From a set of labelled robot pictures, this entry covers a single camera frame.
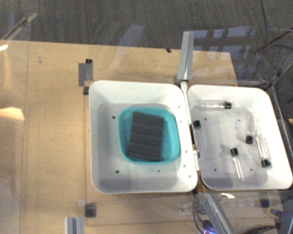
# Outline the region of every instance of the teal bowl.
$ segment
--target teal bowl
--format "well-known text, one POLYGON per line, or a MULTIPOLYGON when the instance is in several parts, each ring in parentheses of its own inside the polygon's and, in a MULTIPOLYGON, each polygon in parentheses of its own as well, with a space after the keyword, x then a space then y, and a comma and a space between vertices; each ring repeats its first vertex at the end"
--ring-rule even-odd
POLYGON ((118 116, 118 140, 124 158, 135 164, 165 164, 174 161, 180 155, 180 140, 175 117, 162 108, 130 107, 123 110, 118 116), (134 112, 158 116, 164 119, 161 161, 133 160, 127 156, 134 112))

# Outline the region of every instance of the wooden table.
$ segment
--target wooden table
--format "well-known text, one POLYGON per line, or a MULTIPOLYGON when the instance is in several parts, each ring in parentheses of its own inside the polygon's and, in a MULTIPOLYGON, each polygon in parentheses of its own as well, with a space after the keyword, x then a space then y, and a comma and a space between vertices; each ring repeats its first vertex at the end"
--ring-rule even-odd
MULTIPOLYGON (((89 155, 89 152, 85 152, 89 150, 89 143, 85 141, 85 98, 84 88, 78 86, 78 63, 93 59, 94 79, 171 82, 177 73, 179 55, 179 50, 168 53, 165 49, 29 43, 21 167, 22 234, 64 233, 65 217, 84 215, 83 202, 92 199, 89 198, 89 190, 94 192, 96 201, 119 197, 100 194, 91 187, 92 184, 89 185, 89 166, 87 170, 85 165, 89 155)), ((209 79, 221 78, 235 85, 230 55, 222 53, 221 58, 215 58, 216 55, 218 53, 211 56, 211 53, 195 52, 193 73, 201 75, 206 83, 209 79)), ((13 65, 17 65, 17 54, 10 59, 13 65)), ((247 219, 244 213, 242 208, 232 216, 228 213, 238 233, 249 229, 254 221, 260 225, 273 224, 272 218, 263 212, 252 212, 257 220, 247 219)), ((197 233, 197 230, 193 221, 182 221, 85 225, 85 233, 179 234, 197 233)))

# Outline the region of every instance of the teal container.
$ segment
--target teal container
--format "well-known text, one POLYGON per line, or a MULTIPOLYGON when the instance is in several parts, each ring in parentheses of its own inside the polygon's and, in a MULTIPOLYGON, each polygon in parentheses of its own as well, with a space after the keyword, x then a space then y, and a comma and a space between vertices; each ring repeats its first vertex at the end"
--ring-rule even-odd
POLYGON ((118 140, 124 158, 135 164, 165 164, 174 161, 180 155, 180 140, 175 117, 162 108, 130 107, 123 110, 118 116, 118 140), (164 119, 161 161, 133 160, 127 156, 134 112, 158 116, 164 119))

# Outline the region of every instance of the white plastic tray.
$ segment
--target white plastic tray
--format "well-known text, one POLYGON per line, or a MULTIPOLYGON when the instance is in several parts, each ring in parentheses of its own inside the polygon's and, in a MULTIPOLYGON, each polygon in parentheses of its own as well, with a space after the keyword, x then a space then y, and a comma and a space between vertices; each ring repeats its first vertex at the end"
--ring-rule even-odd
POLYGON ((108 194, 188 192, 197 185, 184 97, 172 84, 97 81, 89 89, 92 182, 108 194), (176 118, 181 154, 162 165, 138 165, 121 154, 117 117, 131 106, 156 106, 176 118))
POLYGON ((272 104, 264 91, 194 85, 189 88, 188 97, 192 121, 201 122, 201 128, 196 129, 194 134, 197 148, 201 151, 199 166, 206 186, 226 191, 287 189, 292 185, 293 176, 272 104), (199 111, 195 108, 199 100, 223 100, 231 102, 232 108, 199 111), (267 140, 272 164, 268 168, 261 166, 257 146, 245 143, 250 114, 257 118, 257 128, 267 140), (230 155, 230 148, 233 147, 239 150, 236 158, 230 155))

